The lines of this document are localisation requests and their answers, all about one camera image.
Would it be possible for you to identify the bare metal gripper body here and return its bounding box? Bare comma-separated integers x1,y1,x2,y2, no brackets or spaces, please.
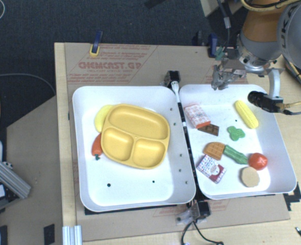
222,55,274,79

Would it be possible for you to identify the yellow corn cob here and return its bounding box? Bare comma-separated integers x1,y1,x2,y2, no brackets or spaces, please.
234,100,259,130

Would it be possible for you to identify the orange and white carton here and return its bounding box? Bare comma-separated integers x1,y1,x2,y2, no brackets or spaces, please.
183,103,212,130

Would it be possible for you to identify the brown chocolate bar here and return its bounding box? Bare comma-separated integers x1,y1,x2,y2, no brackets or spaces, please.
197,124,220,137

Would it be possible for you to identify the green broccoli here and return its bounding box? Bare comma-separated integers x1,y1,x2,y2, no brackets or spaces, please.
227,126,246,142

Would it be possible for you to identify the thin black and white rod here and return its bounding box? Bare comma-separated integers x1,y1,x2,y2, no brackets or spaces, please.
171,81,200,202

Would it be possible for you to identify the orange waffle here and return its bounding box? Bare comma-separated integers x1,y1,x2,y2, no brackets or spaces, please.
203,141,226,161

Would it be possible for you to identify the green cucumber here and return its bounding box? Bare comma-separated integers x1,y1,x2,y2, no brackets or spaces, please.
222,144,249,165

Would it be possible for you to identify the brown cardboard board red print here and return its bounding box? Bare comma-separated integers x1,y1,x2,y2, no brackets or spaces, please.
63,42,291,242

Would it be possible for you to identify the red tomato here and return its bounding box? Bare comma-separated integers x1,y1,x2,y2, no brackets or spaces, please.
247,152,268,171

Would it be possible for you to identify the red and white carton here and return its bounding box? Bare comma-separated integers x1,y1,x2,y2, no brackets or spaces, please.
196,154,227,184

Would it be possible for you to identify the yellow divided plate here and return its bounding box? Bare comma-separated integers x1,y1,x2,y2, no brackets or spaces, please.
100,103,171,170

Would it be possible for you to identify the beige round biscuit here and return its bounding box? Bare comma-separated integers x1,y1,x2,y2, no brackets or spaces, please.
240,166,261,188

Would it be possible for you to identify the white plastic tray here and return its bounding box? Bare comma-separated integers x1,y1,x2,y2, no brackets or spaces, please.
178,83,298,201
71,85,197,212

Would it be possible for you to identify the yellow banana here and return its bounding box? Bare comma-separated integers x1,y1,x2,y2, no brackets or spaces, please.
94,104,113,133

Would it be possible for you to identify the orange carrot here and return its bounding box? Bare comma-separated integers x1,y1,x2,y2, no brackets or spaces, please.
91,132,103,161

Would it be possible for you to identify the black cylinder on white bracket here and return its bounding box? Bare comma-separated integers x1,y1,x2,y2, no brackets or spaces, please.
247,68,285,113

